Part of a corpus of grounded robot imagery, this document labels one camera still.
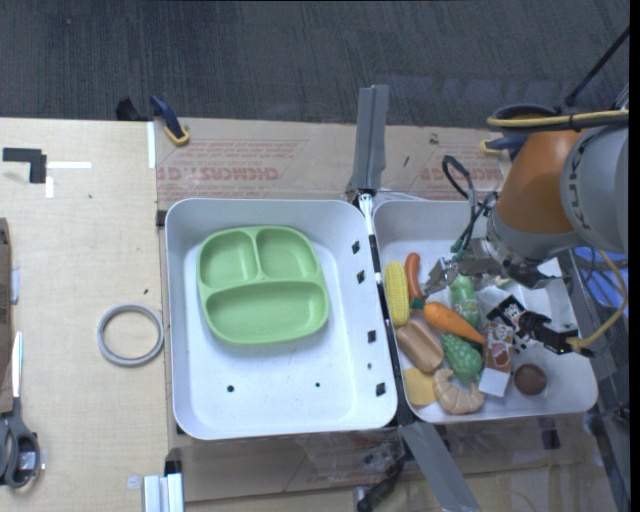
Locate brown round biscuit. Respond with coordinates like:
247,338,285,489
513,362,549,397

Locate green bottle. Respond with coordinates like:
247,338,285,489
449,273,481,329

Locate brown cardboard board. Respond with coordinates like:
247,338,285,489
153,116,604,503

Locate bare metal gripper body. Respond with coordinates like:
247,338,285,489
456,237,564,291

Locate brown and white carton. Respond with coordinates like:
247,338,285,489
477,320,516,399

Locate yellow cheese slice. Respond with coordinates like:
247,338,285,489
402,367,438,408

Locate green grapes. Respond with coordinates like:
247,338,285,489
439,332,485,382

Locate grey tape roll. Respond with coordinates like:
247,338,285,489
96,302,166,368

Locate tan hot dog bun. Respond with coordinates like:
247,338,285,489
395,319,446,375

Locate black and white carton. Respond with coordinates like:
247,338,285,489
475,285,532,352

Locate grey handled scissors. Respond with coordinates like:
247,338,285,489
0,329,43,490

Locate yellow corn cob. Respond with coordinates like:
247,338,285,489
383,260,412,328

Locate red sausage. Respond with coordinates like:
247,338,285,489
403,252,427,310

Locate white plastic tray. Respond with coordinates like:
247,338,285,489
372,199,600,426
164,197,400,442

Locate green divided plate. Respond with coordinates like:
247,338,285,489
195,224,331,346

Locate tan croissant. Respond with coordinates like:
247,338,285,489
432,367,487,416

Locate orange carrot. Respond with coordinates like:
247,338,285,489
410,297,488,346

